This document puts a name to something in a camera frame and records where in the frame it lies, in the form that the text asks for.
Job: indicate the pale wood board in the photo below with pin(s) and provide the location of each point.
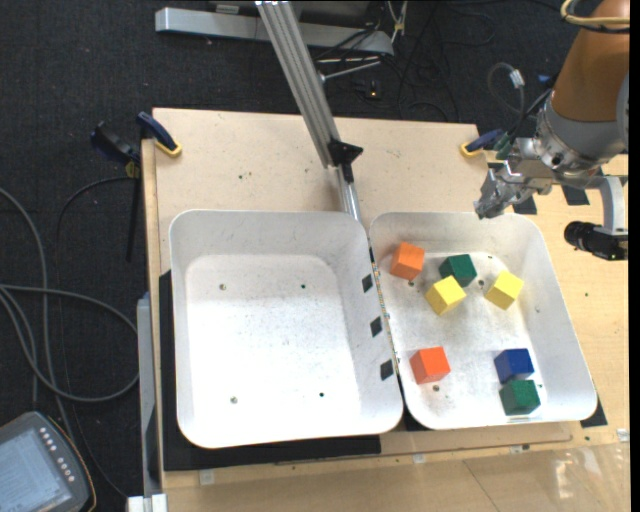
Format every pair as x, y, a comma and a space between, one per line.
250, 165

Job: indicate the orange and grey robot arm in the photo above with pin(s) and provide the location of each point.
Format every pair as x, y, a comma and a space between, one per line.
592, 80

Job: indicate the white plastic tray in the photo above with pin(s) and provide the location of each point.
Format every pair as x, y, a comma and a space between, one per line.
475, 330
270, 330

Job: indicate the orange cube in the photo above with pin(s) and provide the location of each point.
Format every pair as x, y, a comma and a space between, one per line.
430, 365
407, 260

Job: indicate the black cylinder on white bracket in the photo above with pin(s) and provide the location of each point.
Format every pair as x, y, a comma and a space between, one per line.
592, 239

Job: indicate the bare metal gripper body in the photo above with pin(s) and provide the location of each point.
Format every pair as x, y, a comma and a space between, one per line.
525, 167

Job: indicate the blue cube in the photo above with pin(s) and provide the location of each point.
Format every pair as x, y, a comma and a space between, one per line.
514, 364

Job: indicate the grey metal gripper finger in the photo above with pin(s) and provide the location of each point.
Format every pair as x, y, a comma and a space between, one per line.
507, 199
485, 202

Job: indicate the green cube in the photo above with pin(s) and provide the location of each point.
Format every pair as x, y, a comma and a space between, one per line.
520, 397
459, 269

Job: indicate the yellow cube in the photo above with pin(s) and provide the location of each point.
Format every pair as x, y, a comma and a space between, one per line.
445, 295
504, 290

